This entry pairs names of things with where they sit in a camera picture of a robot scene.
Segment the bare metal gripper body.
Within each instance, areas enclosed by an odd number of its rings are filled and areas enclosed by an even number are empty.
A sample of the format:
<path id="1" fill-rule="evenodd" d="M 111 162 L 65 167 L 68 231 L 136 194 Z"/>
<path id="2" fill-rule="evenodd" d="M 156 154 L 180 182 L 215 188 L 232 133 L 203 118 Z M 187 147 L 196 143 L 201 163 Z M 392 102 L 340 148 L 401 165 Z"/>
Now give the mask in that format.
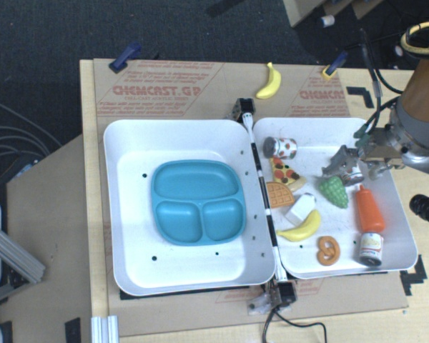
<path id="1" fill-rule="evenodd" d="M 373 173 L 408 167 L 429 174 L 429 148 L 399 126 L 376 128 L 358 154 Z"/>

